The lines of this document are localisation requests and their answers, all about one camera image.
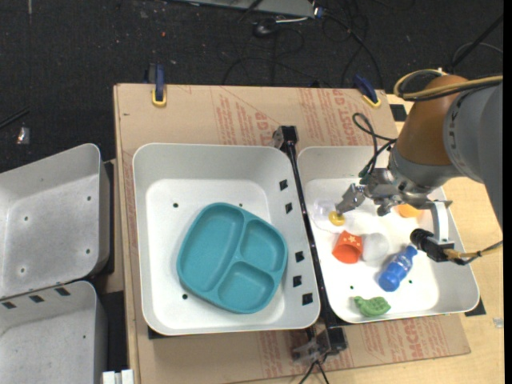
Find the black hole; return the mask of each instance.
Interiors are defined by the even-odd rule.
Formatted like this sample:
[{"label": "black hole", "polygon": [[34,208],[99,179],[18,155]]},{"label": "black hole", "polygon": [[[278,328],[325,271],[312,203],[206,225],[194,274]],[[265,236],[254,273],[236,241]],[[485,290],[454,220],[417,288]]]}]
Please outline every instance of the black hole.
[{"label": "black hole", "polygon": [[61,296],[70,296],[71,293],[69,291],[67,291],[66,289],[64,289],[64,287],[58,287],[57,289],[55,289],[55,291],[57,293],[59,293]]},{"label": "black hole", "polygon": [[34,303],[40,303],[40,302],[44,302],[44,298],[42,298],[41,296],[37,296],[36,294],[34,296],[29,296],[30,299],[32,300],[32,302]]},{"label": "black hole", "polygon": [[310,304],[313,302],[313,294],[312,293],[306,293],[302,295],[302,305],[305,306],[306,304]]},{"label": "black hole", "polygon": [[302,284],[302,276],[294,276],[294,287]]},{"label": "black hole", "polygon": [[7,309],[13,309],[16,307],[16,305],[12,302],[5,302],[5,303],[2,303],[4,305],[4,307],[6,307]]}]

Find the cardboard sheet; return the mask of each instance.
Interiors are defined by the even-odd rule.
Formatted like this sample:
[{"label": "cardboard sheet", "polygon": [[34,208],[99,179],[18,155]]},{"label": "cardboard sheet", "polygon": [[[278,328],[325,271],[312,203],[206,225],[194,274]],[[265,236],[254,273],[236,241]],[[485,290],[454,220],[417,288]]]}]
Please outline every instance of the cardboard sheet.
[{"label": "cardboard sheet", "polygon": [[[396,137],[386,96],[379,93],[382,104],[373,109],[357,90],[167,86],[167,104],[158,108],[151,103],[150,90],[147,84],[119,84],[114,90],[124,192],[129,361],[136,380],[221,384],[304,374],[307,366],[291,357],[292,349],[304,344],[304,331],[149,338],[141,306],[132,157],[137,148],[151,142],[269,145],[280,125],[297,127],[301,148],[371,145],[371,137],[355,126],[352,115],[361,112],[378,134]],[[470,352],[456,314],[350,325],[344,331],[349,348],[329,357],[326,370]]]}]

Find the black connector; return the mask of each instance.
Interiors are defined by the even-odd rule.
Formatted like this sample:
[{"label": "black connector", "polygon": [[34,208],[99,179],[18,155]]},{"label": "black connector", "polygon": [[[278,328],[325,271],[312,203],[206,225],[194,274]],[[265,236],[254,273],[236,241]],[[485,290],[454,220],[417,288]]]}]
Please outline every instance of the black connector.
[{"label": "black connector", "polygon": [[435,262],[448,262],[449,259],[444,250],[453,249],[454,244],[452,242],[436,243],[434,238],[432,238],[433,236],[434,234],[428,230],[415,229],[410,234],[410,241]]}]

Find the toy bottle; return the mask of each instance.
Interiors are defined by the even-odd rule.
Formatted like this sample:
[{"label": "toy bottle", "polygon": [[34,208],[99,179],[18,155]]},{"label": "toy bottle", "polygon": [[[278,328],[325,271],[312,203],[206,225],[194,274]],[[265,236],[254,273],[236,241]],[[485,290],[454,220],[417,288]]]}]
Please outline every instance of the toy bottle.
[{"label": "toy bottle", "polygon": [[398,253],[378,277],[378,285],[384,291],[395,291],[409,273],[413,265],[413,257],[416,254],[418,251],[412,245],[408,245],[404,251]]}]

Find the blue plate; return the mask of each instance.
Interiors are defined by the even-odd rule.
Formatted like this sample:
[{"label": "blue plate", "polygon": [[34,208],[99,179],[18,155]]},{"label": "blue plate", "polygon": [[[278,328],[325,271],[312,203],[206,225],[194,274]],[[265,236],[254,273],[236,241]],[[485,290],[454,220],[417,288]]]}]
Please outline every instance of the blue plate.
[{"label": "blue plate", "polygon": [[269,304],[287,259],[286,241],[271,224],[237,206],[214,203],[189,228],[177,268],[181,283],[192,293],[223,309],[249,314]]}]

